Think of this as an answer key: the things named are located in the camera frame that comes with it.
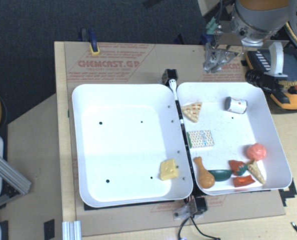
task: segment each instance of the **pink toy fruit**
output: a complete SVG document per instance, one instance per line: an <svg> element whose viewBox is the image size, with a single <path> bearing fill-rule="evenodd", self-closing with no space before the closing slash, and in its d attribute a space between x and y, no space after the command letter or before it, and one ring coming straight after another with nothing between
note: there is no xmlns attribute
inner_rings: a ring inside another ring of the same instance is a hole
<svg viewBox="0 0 297 240"><path fill-rule="evenodd" d="M247 156L251 160L259 161L267 155L265 147L260 143L255 143L247 149Z"/></svg>

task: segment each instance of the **table surface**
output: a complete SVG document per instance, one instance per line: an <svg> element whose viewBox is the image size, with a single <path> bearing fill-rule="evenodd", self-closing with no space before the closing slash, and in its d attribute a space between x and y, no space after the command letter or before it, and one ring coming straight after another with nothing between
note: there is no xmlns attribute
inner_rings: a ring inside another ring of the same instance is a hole
<svg viewBox="0 0 297 240"><path fill-rule="evenodd" d="M64 222L76 220L75 193L72 170L72 152L70 142L70 123L68 118L68 91L66 77L65 42L54 43L56 96L59 135L59 156L61 175L62 219ZM297 190L297 112L279 113L270 107L272 118L282 147L288 160ZM199 225L207 235L221 239L297 239L297 233L291 222L297 225L297 195L286 200L285 215L253 218L245 220L216 222ZM175 240L178 228L141 230L83 237L84 240ZM182 237L188 240L206 239L193 225L185 226Z"/></svg>

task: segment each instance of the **black cable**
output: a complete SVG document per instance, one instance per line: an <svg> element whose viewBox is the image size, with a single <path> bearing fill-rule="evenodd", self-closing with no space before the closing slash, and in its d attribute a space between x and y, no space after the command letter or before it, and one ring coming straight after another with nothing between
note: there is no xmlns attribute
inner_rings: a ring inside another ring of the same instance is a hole
<svg viewBox="0 0 297 240"><path fill-rule="evenodd" d="M226 2L223 1L223 8L227 7L228 5L232 5L235 3L235 0L227 0ZM217 19L219 16L220 10L214 15L214 18Z"/></svg>
<svg viewBox="0 0 297 240"><path fill-rule="evenodd" d="M207 235L207 234L204 234L199 228L198 226L196 225L195 221L193 220L193 217L190 217L191 221L193 222L195 228L197 229L197 231L204 237L207 237L207 238L211 238L211 239L214 239L214 240L221 240L219 237L215 237L215 236L210 236L210 235Z"/></svg>
<svg viewBox="0 0 297 240"><path fill-rule="evenodd" d="M214 236L210 236L210 235L204 234L204 233L198 228L198 226L196 225L196 223L195 223L195 221L193 220L193 217L192 217L192 216L191 216L191 217L188 217L188 218L186 218L186 219L184 219L184 220L182 221L182 223L180 224L180 226L179 226L179 228L178 228L178 233L177 233L177 239L178 239L178 240L181 240L181 239L182 239L182 238L181 238L181 230L182 230L182 228L184 227L184 225L186 224L186 222L187 222L189 219L191 219L191 221L193 222L195 228L197 229L197 231L198 231L202 236L204 236L204 237L206 237L206 238L211 238L211 239L213 239L213 240L221 240L219 237L214 237Z"/></svg>
<svg viewBox="0 0 297 240"><path fill-rule="evenodd" d="M223 11L223 0L219 0L219 11L216 14L216 21L215 21L216 23L220 22L222 11Z"/></svg>
<svg viewBox="0 0 297 240"><path fill-rule="evenodd" d="M184 219L184 220L182 221L182 223L180 224L180 226L179 226L179 228L178 228L178 233L177 233L177 239L178 239L178 240L181 240L181 239L182 239L182 238L181 238L181 230L182 230L183 226L185 225L185 223L189 220L189 218L190 218L190 217Z"/></svg>

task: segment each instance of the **toy food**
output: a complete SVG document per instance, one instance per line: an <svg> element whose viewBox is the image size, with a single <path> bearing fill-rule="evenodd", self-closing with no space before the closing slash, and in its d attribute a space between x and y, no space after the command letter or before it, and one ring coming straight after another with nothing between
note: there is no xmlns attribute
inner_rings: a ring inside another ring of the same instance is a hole
<svg viewBox="0 0 297 240"><path fill-rule="evenodd" d="M208 170L209 173L211 173L216 182L223 182L228 180L231 176L233 171L232 170Z"/></svg>
<svg viewBox="0 0 297 240"><path fill-rule="evenodd" d="M177 176L178 176L178 169L174 158L160 163L159 178L162 181L173 179L173 178L176 178Z"/></svg>
<svg viewBox="0 0 297 240"><path fill-rule="evenodd" d="M233 171L233 174L237 176L243 175L248 169L248 165L242 161L229 160L228 163Z"/></svg>
<svg viewBox="0 0 297 240"><path fill-rule="evenodd" d="M182 112L183 114L193 121L194 123L197 123L199 120L199 115L202 107L202 102L195 102L190 105L182 106Z"/></svg>
<svg viewBox="0 0 297 240"><path fill-rule="evenodd" d="M267 155L265 147L260 143L255 143L247 149L247 156L251 160L259 161Z"/></svg>
<svg viewBox="0 0 297 240"><path fill-rule="evenodd" d="M248 102L245 99L227 97L224 108L227 111L244 114L247 110Z"/></svg>
<svg viewBox="0 0 297 240"><path fill-rule="evenodd" d="M198 166L198 183L199 185L204 189L209 189L215 184L215 178L214 176L206 170L202 164L202 158L200 156L197 156L193 159L193 161Z"/></svg>
<svg viewBox="0 0 297 240"><path fill-rule="evenodd" d="M247 163L248 171L257 179L260 183L265 184L265 179L258 167L258 163L253 160L250 163Z"/></svg>
<svg viewBox="0 0 297 240"><path fill-rule="evenodd" d="M189 148L205 148L214 145L210 130L194 130L186 133Z"/></svg>
<svg viewBox="0 0 297 240"><path fill-rule="evenodd" d="M243 187L254 183L255 180L252 178L251 175L248 176L238 176L233 179L234 187Z"/></svg>

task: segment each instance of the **toy red pepper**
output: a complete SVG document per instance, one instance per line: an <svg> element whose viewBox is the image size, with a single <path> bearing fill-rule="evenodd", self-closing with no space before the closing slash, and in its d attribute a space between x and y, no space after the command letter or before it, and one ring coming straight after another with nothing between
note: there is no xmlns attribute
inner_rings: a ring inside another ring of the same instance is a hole
<svg viewBox="0 0 297 240"><path fill-rule="evenodd" d="M233 179L233 184L234 184L234 187L236 187L236 188L244 187L244 186L250 185L254 182L255 182L255 180L252 178L251 175L239 176L239 177L235 177Z"/></svg>
<svg viewBox="0 0 297 240"><path fill-rule="evenodd" d="M229 160L228 163L233 171L233 174L237 176L243 175L248 169L248 165L242 161Z"/></svg>

